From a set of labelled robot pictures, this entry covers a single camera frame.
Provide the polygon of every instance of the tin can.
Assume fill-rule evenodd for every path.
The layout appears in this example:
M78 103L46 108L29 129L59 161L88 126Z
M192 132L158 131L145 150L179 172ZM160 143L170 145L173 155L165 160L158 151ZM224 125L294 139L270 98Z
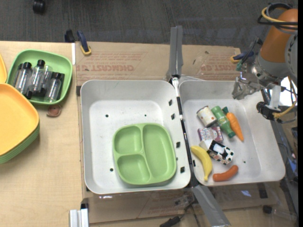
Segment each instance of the tin can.
M209 127L217 122L217 118L208 106L199 109L197 111L197 115L205 127Z

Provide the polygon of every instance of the green soda bottle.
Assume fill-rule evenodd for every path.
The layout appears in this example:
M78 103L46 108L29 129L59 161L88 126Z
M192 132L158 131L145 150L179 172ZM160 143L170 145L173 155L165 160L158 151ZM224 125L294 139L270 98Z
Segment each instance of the green soda bottle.
M227 133L229 138L232 138L236 135L234 131L231 129L231 124L229 120L226 118L225 114L223 113L222 109L219 106L213 107L212 109L213 114L218 119L218 124L220 128Z

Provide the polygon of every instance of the toy sausage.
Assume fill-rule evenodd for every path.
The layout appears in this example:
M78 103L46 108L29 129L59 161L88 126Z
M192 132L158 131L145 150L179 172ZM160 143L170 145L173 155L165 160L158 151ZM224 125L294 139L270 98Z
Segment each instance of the toy sausage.
M238 172L239 168L237 165L232 165L226 172L213 174L213 180L215 182L227 181Z

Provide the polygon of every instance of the banana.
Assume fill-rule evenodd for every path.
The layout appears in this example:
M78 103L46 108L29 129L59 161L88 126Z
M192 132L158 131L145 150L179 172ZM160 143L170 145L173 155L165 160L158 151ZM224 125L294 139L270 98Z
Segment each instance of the banana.
M208 181L208 175L212 172L212 160L206 150L200 146L192 146L191 151L201 160L204 170L204 181Z

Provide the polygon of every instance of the dark floor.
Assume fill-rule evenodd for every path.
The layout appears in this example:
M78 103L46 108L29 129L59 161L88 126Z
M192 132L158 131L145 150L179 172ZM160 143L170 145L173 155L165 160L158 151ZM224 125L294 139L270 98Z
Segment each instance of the dark floor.
M257 19L269 2L298 0L0 0L0 40L64 42L67 29L88 41L169 44L170 28L183 26L183 44L247 49L269 29Z

